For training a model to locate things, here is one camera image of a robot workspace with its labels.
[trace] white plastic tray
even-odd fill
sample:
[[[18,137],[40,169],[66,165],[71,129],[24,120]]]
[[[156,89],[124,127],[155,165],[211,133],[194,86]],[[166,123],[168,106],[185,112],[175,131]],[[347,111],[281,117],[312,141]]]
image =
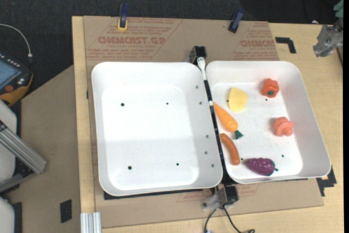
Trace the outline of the white plastic tray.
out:
[[[222,166],[200,70],[103,62],[92,71],[99,180],[114,196],[210,188]]]
[[[207,65],[207,79],[213,101],[229,112],[244,134],[234,140],[243,159],[270,158],[278,171],[261,176],[244,164],[232,165],[225,146],[223,152],[229,176],[238,183],[321,177],[330,171],[330,160],[298,68],[283,61],[215,61]],[[279,83],[276,97],[261,94],[265,79]],[[231,87],[248,94],[242,112],[232,112],[227,99]],[[272,123],[285,116],[294,123],[291,136],[274,135]],[[218,130],[233,137],[219,120]]]

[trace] purple grapes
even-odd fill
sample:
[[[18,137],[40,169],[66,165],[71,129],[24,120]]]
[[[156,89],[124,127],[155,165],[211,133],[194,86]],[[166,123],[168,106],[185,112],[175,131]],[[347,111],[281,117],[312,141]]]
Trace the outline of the purple grapes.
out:
[[[244,163],[249,169],[263,176],[270,176],[275,170],[277,171],[274,162],[269,158],[250,158]]]

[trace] pink toy fruit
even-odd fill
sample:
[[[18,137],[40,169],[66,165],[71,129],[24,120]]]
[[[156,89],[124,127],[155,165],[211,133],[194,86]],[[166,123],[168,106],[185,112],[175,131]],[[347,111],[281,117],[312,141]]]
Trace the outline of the pink toy fruit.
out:
[[[274,162],[269,158],[250,158],[244,160],[244,164],[252,171],[263,176],[270,176],[274,171],[278,171]]]
[[[293,126],[293,122],[289,121],[286,117],[278,117],[273,123],[273,128],[277,136],[291,136]]]

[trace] toy carrot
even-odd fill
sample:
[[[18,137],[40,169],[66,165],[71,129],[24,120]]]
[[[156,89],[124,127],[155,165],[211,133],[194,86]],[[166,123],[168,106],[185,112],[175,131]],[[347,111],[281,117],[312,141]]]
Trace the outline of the toy carrot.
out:
[[[220,107],[218,104],[215,102],[213,103],[214,105],[214,110],[222,122],[223,126],[225,127],[226,130],[230,132],[235,133],[235,139],[239,139],[243,136],[243,134],[238,130],[238,123],[236,120],[222,107]]]
[[[236,149],[236,146],[233,140],[231,140],[229,136],[225,133],[220,134],[220,140],[229,151],[231,164],[233,165],[240,164],[240,155],[238,153],[238,150]]]

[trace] cable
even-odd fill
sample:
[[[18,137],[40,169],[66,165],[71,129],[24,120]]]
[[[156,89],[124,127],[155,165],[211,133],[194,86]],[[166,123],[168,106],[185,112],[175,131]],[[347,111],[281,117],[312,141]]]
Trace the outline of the cable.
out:
[[[29,43],[28,43],[28,40],[27,38],[24,36],[24,34],[17,28],[13,27],[13,26],[10,26],[10,25],[5,25],[3,23],[0,23],[0,26],[5,26],[5,27],[9,27],[9,28],[12,28],[14,30],[16,30],[22,37],[23,39],[25,40],[26,44],[27,44],[27,47],[28,47],[28,60],[29,60],[29,64],[31,65],[33,63],[33,54],[32,54],[32,50],[31,50],[31,47],[29,46]]]
[[[208,216],[208,218],[206,219],[206,222],[205,222],[205,227],[203,229],[203,233],[207,233],[207,224],[208,224],[208,221],[210,219],[210,217],[214,214],[214,212],[217,210],[218,208],[214,209]]]
[[[231,225],[234,227],[234,229],[236,230],[236,232],[242,233],[242,232],[239,231],[239,230],[236,228],[236,226],[234,225],[233,221],[232,221],[231,218],[230,218],[230,215],[229,215],[228,211],[227,211],[226,208],[225,208],[225,205],[226,205],[226,204],[223,204],[221,207],[217,207],[216,209],[214,209],[214,210],[211,212],[211,214],[208,216],[208,218],[207,218],[207,220],[206,220],[206,222],[205,222],[205,227],[204,227],[204,232],[203,232],[203,233],[207,233],[207,224],[208,224],[208,221],[209,221],[210,217],[215,213],[215,211],[216,211],[217,209],[224,210],[224,212],[226,213],[226,215],[227,215],[227,217],[228,217],[228,219],[229,219]],[[255,233],[255,232],[256,232],[256,231],[255,231],[254,229],[251,229],[251,230],[248,231],[248,233]]]

